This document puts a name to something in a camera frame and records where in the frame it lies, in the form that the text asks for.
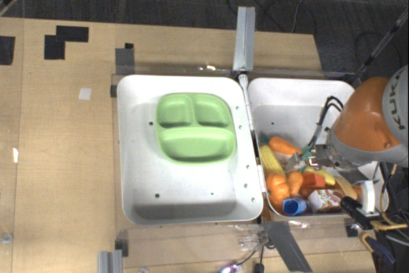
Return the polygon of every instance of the black cable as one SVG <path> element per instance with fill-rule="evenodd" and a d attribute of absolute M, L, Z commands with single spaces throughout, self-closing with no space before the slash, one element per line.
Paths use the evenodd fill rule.
<path fill-rule="evenodd" d="M 397 220 L 409 224 L 409 213 L 403 210 L 402 208 L 399 208 L 395 212 L 389 214 L 389 217 L 396 217 Z"/>
<path fill-rule="evenodd" d="M 335 100 L 339 104 L 339 106 L 336 105 L 335 103 L 331 102 L 333 100 Z M 330 107 L 335 107 L 339 112 L 341 112 L 342 108 L 344 108 L 344 104 L 337 97 L 334 97 L 334 96 L 328 97 L 327 101 L 325 102 L 325 105 L 323 107 L 323 110 L 322 110 L 322 112 L 320 114 L 320 120 L 318 121 L 317 126 L 322 127 L 322 125 L 324 123 L 324 119 L 325 119 Z M 311 150 L 313 148 L 313 146 L 315 145 L 315 143 L 318 140 L 318 136 L 316 135 L 317 131 L 318 130 L 315 130 L 311 140 L 307 143 L 307 146 L 309 147 L 309 150 Z"/>
<path fill-rule="evenodd" d="M 258 1 L 258 0 L 253 0 L 257 6 L 260 8 L 260 10 L 263 8 L 263 5 Z M 235 11 L 235 9 L 230 5 L 229 0 L 226 0 L 226 4 L 229 8 L 229 11 L 233 14 L 235 14 L 237 16 L 237 11 Z M 274 22 L 274 24 L 280 29 L 280 31 L 284 32 L 284 29 L 282 28 L 282 26 L 268 13 L 266 13 L 268 18 Z"/>
<path fill-rule="evenodd" d="M 383 35 L 380 32 L 377 32 L 377 31 L 362 31 L 356 36 L 356 38 L 354 40 L 354 53 L 355 53 L 355 58 L 356 58 L 357 63 L 358 63 L 359 66 L 362 65 L 363 63 L 366 63 L 368 61 L 368 59 L 371 57 L 371 55 L 369 54 L 368 57 L 363 61 L 363 63 L 361 63 L 361 60 L 359 59 L 360 56 L 358 54 L 359 42 L 363 37 L 365 37 L 367 35 L 376 36 L 378 38 L 378 41 L 380 41 L 383 38 Z M 397 49 L 397 47 L 395 46 L 393 41 L 390 41 L 389 45 L 395 50 L 396 57 L 397 57 L 397 60 L 398 60 L 398 65 L 399 65 L 398 69 L 399 69 L 399 68 L 401 68 L 403 66 L 401 54 L 400 54 L 399 50 Z"/>
<path fill-rule="evenodd" d="M 277 27 L 278 30 L 281 32 L 286 32 L 286 29 L 283 28 L 283 26 L 272 16 L 269 14 L 268 10 L 270 9 L 270 7 L 277 1 L 277 0 L 267 0 L 267 2 L 265 4 L 261 4 L 258 0 L 252 0 L 256 3 L 259 11 L 261 12 L 261 15 L 258 15 L 258 25 L 263 25 L 264 24 L 264 20 L 265 17 L 268 17 Z M 290 1 L 292 3 L 297 3 L 296 0 L 285 0 L 285 1 Z M 235 8 L 231 5 L 230 0 L 226 0 L 226 4 L 229 8 L 229 11 L 231 13 L 233 13 L 234 15 L 237 16 L 237 11 L 235 10 Z M 316 21 L 314 16 L 312 15 L 312 13 L 308 10 L 307 7 L 305 7 L 304 5 L 300 5 L 301 8 L 303 8 L 307 14 L 310 16 L 312 22 L 313 22 L 313 34 L 315 35 L 316 32 Z"/>
<path fill-rule="evenodd" d="M 261 247 L 260 264 L 263 264 L 264 246 Z"/>
<path fill-rule="evenodd" d="M 263 15 L 263 16 L 261 16 L 261 23 L 264 21 L 264 18 L 265 18 L 266 15 L 271 18 L 271 16 L 268 14 L 268 10 L 270 9 L 270 7 L 271 7 L 276 1 L 277 1 L 277 0 L 268 0 L 268 1 L 264 4 L 264 6 L 262 7 L 262 11 L 261 11 L 261 14 Z M 297 0 L 285 0 L 285 1 L 289 1 L 289 2 L 295 3 L 295 4 L 297 5 Z M 314 16 L 313 16 L 312 13 L 308 10 L 308 8 L 307 8 L 306 6 L 304 6 L 303 4 L 300 4 L 300 8 L 303 8 L 303 9 L 307 12 L 307 14 L 310 16 L 310 18 L 311 18 L 311 20 L 312 20 L 312 22 L 313 22 L 313 35 L 315 35 L 315 34 L 316 34 L 316 21 L 315 21 Z"/>
<path fill-rule="evenodd" d="M 381 194 L 385 193 L 385 190 L 390 182 L 390 179 L 392 178 L 393 174 L 391 174 L 392 172 L 389 172 L 388 176 L 386 177 L 383 185 L 382 185 L 382 189 L 381 189 Z M 405 239 L 409 240 L 409 236 L 403 232 L 401 229 L 395 229 L 394 231 L 398 232 L 402 237 L 404 237 Z"/>
<path fill-rule="evenodd" d="M 329 103 L 331 100 L 335 100 L 335 101 L 339 104 L 339 106 L 340 106 L 341 108 L 344 108 L 343 102 L 340 101 L 340 100 L 339 100 L 337 97 L 335 97 L 335 96 L 329 96 L 329 97 L 327 98 L 327 102 L 325 103 L 325 105 L 328 105 L 328 103 Z"/>
<path fill-rule="evenodd" d="M 389 233 L 392 234 L 394 231 L 395 231 L 395 232 L 398 232 L 402 237 L 404 237 L 405 239 L 409 240 L 409 236 L 406 235 L 404 232 L 402 232 L 401 229 L 394 229 L 394 230 L 391 230 Z"/>
<path fill-rule="evenodd" d="M 248 257 L 246 257 L 246 259 L 242 260 L 240 263 L 237 263 L 236 265 L 237 265 L 237 266 L 243 265 L 243 264 L 244 264 L 245 262 L 247 262 L 250 258 L 252 258 L 256 252 L 258 252 L 258 249 L 260 249 L 260 246 L 261 246 L 262 248 L 264 248 L 264 246 L 266 245 L 266 243 L 267 243 L 267 242 L 265 242 L 264 244 L 261 244 L 261 245 L 259 245 L 258 247 L 256 247 L 255 250 L 253 250 L 253 252 L 251 252 L 251 254 L 250 254 Z"/>

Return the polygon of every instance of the sink basin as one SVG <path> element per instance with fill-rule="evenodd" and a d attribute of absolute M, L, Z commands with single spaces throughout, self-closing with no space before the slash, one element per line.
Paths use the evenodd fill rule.
<path fill-rule="evenodd" d="M 263 208 L 241 87 L 223 77 L 118 84 L 121 192 L 135 224 L 250 221 Z"/>

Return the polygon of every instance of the toy carrot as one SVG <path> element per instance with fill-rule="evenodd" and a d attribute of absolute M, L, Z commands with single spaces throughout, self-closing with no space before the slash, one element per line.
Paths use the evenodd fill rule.
<path fill-rule="evenodd" d="M 281 139 L 280 137 L 272 137 L 268 142 L 268 145 L 272 150 L 279 153 L 284 153 L 286 155 L 294 155 L 298 153 L 301 155 L 301 149 L 292 145 L 291 143 Z"/>
<path fill-rule="evenodd" d="M 289 187 L 289 195 L 295 197 L 300 191 L 303 182 L 303 177 L 300 171 L 293 171 L 288 174 L 287 184 Z"/>

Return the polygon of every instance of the plastic food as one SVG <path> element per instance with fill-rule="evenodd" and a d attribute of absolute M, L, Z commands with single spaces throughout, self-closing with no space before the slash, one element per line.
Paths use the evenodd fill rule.
<path fill-rule="evenodd" d="M 358 199 L 357 192 L 352 187 L 351 183 L 345 180 L 341 176 L 335 176 L 336 186 L 335 189 L 340 189 L 344 193 L 345 196 L 349 196 L 354 200 Z"/>
<path fill-rule="evenodd" d="M 290 216 L 300 215 L 309 208 L 308 201 L 300 198 L 285 199 L 282 203 L 282 211 Z"/>
<path fill-rule="evenodd" d="M 159 149 L 178 164 L 228 160 L 236 152 L 236 133 L 227 103 L 207 93 L 171 93 L 155 113 Z"/>
<path fill-rule="evenodd" d="M 282 203 L 290 197 L 286 177 L 280 174 L 269 174 L 266 178 L 268 200 L 275 209 L 281 210 Z"/>
<path fill-rule="evenodd" d="M 317 175 L 321 175 L 325 179 L 325 184 L 327 185 L 335 185 L 336 181 L 335 178 L 329 172 L 325 171 L 324 169 L 315 170 L 311 166 L 306 167 L 303 170 L 304 173 L 314 173 Z"/>
<path fill-rule="evenodd" d="M 289 186 L 289 194 L 291 197 L 295 197 L 300 191 L 304 178 L 300 171 L 293 171 L 288 174 L 287 184 Z"/>
<path fill-rule="evenodd" d="M 300 195 L 307 198 L 312 191 L 316 189 L 325 188 L 325 179 L 315 173 L 302 173 L 302 186 L 300 188 Z"/>
<path fill-rule="evenodd" d="M 302 186 L 311 189 L 324 189 L 325 179 L 315 173 L 302 173 Z"/>
<path fill-rule="evenodd" d="M 334 213 L 341 211 L 341 200 L 345 195 L 337 190 L 314 190 L 308 201 L 313 213 Z"/>
<path fill-rule="evenodd" d="M 277 160 L 274 152 L 267 144 L 260 147 L 260 158 L 266 175 L 274 173 L 286 176 L 280 162 Z"/>
<path fill-rule="evenodd" d="M 297 148 L 293 144 L 281 139 L 280 137 L 272 137 L 268 142 L 268 145 L 272 150 L 279 153 L 284 153 L 286 155 L 294 155 L 294 153 L 299 153 L 301 155 L 301 149 Z"/>

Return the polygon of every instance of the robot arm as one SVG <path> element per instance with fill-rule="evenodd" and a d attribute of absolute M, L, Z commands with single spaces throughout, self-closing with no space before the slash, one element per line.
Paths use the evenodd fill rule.
<path fill-rule="evenodd" d="M 408 167 L 408 66 L 391 79 L 373 77 L 346 103 L 327 138 L 333 162 L 372 161 Z"/>

